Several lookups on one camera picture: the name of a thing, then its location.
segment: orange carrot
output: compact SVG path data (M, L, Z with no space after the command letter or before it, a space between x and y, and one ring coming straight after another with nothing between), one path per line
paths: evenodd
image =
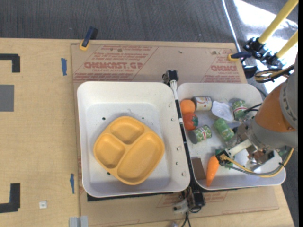
M214 175L216 174L218 168L219 168L219 161L216 158L216 156L210 157L207 165L207 171L206 171L206 185L209 187L214 179Z

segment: blue tape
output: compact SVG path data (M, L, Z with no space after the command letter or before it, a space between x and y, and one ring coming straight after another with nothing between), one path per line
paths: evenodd
M66 71L67 71L67 65L66 65L66 59L61 58L61 65L62 65L62 72L63 75L66 76Z
M70 183L71 183L72 194L74 194L75 193L75 180L74 180L74 174L73 173L71 173Z

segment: yellow pole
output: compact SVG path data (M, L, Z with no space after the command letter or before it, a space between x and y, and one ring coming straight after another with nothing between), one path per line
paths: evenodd
M287 18L290 12L297 6L299 0L288 0L280 12L277 14L274 21L268 26L268 28L259 37L258 41L260 44L265 44L266 40L276 31L282 21Z
M283 46L283 48L276 53L277 58L283 57L283 55L290 49L292 48L296 43L298 43L298 31L297 30L293 36L290 37L290 39L286 42L286 44Z

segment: green can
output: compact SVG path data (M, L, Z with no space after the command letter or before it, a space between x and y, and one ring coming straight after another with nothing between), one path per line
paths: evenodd
M190 141L193 144L197 144L198 142L204 141L212 137L212 131L208 125L203 125L200 128L189 131L188 136Z
M244 100L238 100L232 103L232 109L235 120L239 120L246 115L247 106Z
M225 142L229 141L235 135L223 118L216 120L214 122L214 127L218 130Z

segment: can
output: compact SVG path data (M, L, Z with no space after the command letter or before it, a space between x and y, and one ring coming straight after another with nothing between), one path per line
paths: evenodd
M208 125L188 132L188 137L193 144L204 141L212 137L212 131Z
M235 120L239 120L246 115L244 111L247 110L247 106L244 100L237 100L232 103L232 109Z
M214 122L214 127L218 130L225 142L228 142L235 135L235 133L227 125L226 121L223 118L216 120Z
M192 98L197 111L209 111L212 109L213 102L209 96L195 96Z

